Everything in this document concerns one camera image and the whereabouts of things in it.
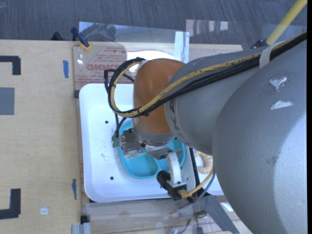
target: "blue tape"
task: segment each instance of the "blue tape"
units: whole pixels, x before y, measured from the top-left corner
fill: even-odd
[[[63,60],[63,71],[65,78],[69,78],[68,73],[69,73],[69,68],[68,68],[68,61]]]
[[[72,188],[74,192],[74,197],[75,199],[77,199],[77,185],[76,185],[76,180],[74,178],[73,178]]]

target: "white square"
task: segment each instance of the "white square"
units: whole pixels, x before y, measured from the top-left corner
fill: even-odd
[[[41,215],[48,215],[49,214],[49,207],[48,206],[44,206],[40,208],[40,214]]]

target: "yellow cable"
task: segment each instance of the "yellow cable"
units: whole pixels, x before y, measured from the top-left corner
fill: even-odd
[[[207,181],[210,179],[210,177],[213,175],[214,173],[214,166],[211,168],[210,173],[208,174],[208,176],[199,184],[197,185],[193,190],[191,191],[186,191],[186,190],[179,190],[178,193],[181,195],[182,198],[186,198],[186,197],[190,197],[192,196],[195,192],[197,192],[200,188],[203,187],[204,184],[207,183]]]
[[[281,34],[286,30],[289,24],[295,19],[303,7],[308,3],[308,0],[297,0],[287,14],[284,16],[282,21],[273,30],[270,36],[267,38],[266,43],[271,45],[277,41]]]
[[[297,38],[293,37],[285,42],[282,42],[281,44],[279,44],[278,46],[275,46],[273,48],[273,50],[278,49],[280,47],[282,47],[283,45],[287,44],[288,42],[292,41],[293,39]],[[243,58],[238,58],[232,61],[227,61],[227,62],[223,62],[220,64],[216,64],[213,66],[209,66],[209,67],[205,67],[196,71],[193,71],[183,77],[181,77],[180,79],[178,79],[177,81],[173,82],[172,84],[170,84],[167,88],[165,88],[162,92],[160,92],[157,96],[155,96],[151,101],[149,101],[147,104],[145,104],[144,106],[140,107],[137,111],[133,111],[131,113],[122,113],[120,112],[120,110],[117,108],[116,104],[115,104],[115,100],[114,100],[114,94],[115,94],[115,88],[116,88],[116,84],[118,82],[118,80],[120,79],[120,77],[128,70],[130,69],[133,65],[138,64],[139,62],[134,62],[132,64],[130,64],[125,70],[123,70],[119,76],[116,78],[116,80],[113,83],[112,89],[111,89],[111,93],[110,93],[110,101],[112,104],[112,109],[114,110],[114,112],[122,117],[135,117],[138,114],[140,114],[141,112],[145,111],[146,109],[150,108],[151,106],[153,106],[155,103],[157,103],[160,99],[162,99],[168,92],[170,92],[171,90],[173,90],[175,87],[177,87],[178,85],[182,84],[183,82],[186,82],[194,77],[197,77],[199,75],[202,75],[204,73],[210,72],[210,71],[214,71],[214,70],[218,70],[218,69],[222,69],[222,68],[227,68],[230,67],[232,65],[238,64],[240,62],[246,61],[246,60],[250,60],[252,58],[258,57],[261,55],[262,52],[258,52],[256,54],[247,56],[247,57],[243,57]]]

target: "blue divided plate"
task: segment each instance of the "blue divided plate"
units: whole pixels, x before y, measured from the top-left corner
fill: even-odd
[[[123,131],[131,128],[131,121],[127,121],[122,124],[119,134]],[[179,140],[172,140],[168,144],[168,147],[174,151],[183,150],[180,155],[178,155],[178,160],[180,166],[183,164],[185,159],[185,145]],[[162,171],[169,171],[169,165],[166,158],[163,159],[155,159],[151,155],[149,155],[146,150],[140,153],[136,157],[124,158],[123,151],[120,146],[118,146],[119,157],[121,159],[121,163],[126,170],[126,172],[135,178],[152,178],[156,177],[156,175]]]

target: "blue clamp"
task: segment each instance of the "blue clamp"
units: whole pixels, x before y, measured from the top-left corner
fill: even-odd
[[[70,32],[74,35],[74,37],[78,38],[80,43],[80,47],[84,50],[89,51],[92,48],[92,45],[88,43],[87,39],[84,37],[82,33],[79,33],[79,30],[73,27]]]

